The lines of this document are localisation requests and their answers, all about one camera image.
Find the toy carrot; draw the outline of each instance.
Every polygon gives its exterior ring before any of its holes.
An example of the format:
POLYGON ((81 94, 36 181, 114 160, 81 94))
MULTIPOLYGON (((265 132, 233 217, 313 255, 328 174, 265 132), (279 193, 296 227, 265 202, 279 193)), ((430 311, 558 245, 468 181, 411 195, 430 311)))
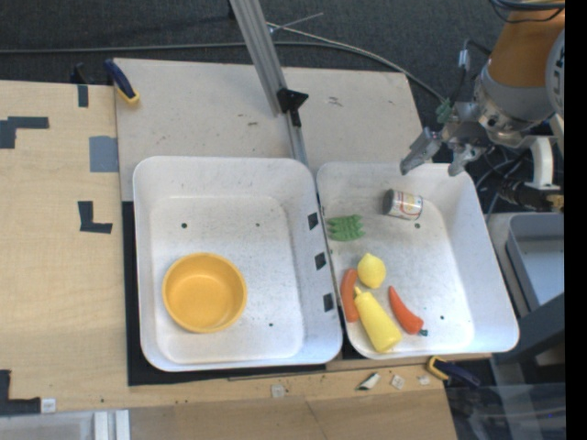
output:
POLYGON ((395 314, 397 321, 407 334, 417 334, 422 329, 424 320, 413 314, 405 306, 393 285, 389 287, 389 302, 392 306, 393 314, 395 314))
POLYGON ((355 306, 355 282, 358 273, 356 269, 347 269, 340 282, 340 300, 344 309, 345 317, 349 323, 359 321, 359 312, 355 306))

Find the yellow bowl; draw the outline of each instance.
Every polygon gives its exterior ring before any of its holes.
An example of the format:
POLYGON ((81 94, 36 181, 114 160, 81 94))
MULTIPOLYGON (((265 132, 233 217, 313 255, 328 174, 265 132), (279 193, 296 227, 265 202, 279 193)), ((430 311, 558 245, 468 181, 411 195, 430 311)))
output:
POLYGON ((238 268, 212 253, 176 260, 165 274, 162 293, 173 321, 195 333, 226 329, 247 304, 247 284, 238 268))

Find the white can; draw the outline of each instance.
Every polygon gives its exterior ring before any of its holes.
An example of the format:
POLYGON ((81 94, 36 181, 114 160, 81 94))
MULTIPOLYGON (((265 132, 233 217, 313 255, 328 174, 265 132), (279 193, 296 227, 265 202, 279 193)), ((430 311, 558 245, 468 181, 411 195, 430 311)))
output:
POLYGON ((383 196, 383 214, 416 220, 422 214, 422 197, 390 189, 383 196))

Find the toy lemon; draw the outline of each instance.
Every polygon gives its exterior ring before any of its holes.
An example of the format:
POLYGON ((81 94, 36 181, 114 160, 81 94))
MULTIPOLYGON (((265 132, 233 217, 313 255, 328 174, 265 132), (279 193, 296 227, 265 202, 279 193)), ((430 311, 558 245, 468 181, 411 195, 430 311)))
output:
POLYGON ((385 280, 385 264, 371 253, 365 254, 357 266, 359 280, 367 287, 377 289, 385 280))

